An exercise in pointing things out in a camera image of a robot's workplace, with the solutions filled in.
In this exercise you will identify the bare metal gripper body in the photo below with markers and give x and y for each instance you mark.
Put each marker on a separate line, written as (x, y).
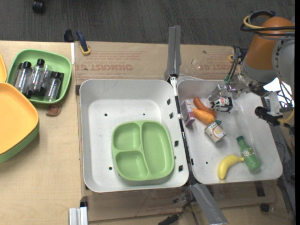
(239, 85)

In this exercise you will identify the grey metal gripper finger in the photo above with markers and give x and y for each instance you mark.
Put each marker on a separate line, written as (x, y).
(232, 94)
(216, 93)

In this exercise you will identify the black and white cow carton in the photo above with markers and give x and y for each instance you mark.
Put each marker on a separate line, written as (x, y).
(222, 104)

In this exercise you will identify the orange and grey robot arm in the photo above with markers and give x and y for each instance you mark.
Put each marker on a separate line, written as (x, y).
(260, 48)

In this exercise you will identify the orange sausage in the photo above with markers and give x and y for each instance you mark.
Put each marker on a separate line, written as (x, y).
(201, 104)

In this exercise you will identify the orange carrot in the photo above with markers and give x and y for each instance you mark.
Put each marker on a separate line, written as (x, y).
(204, 116)

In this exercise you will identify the purple carton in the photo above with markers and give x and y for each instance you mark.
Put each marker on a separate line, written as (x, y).
(187, 112)

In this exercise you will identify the white plastic tray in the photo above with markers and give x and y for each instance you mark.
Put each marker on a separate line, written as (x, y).
(100, 135)
(248, 125)

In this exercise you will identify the small white and orange can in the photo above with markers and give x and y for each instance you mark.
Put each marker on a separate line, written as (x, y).
(215, 132)

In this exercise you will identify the green bottle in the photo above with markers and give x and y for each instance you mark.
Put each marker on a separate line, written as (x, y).
(250, 156)

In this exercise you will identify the yellow banana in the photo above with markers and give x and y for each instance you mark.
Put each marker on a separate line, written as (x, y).
(225, 166)

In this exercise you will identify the green divided plate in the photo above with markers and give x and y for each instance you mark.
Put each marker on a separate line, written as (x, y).
(152, 139)

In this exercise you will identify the brown cardboard board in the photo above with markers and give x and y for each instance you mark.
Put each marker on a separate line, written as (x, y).
(122, 62)

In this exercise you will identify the clear plastic bottle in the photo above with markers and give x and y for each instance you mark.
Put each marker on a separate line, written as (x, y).
(53, 88)
(23, 77)
(37, 75)

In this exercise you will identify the yellow plate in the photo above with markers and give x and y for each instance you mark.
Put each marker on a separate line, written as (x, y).
(16, 118)
(2, 69)

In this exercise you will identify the black cylinder on white bracket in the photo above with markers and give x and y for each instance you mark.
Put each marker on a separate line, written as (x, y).
(268, 115)

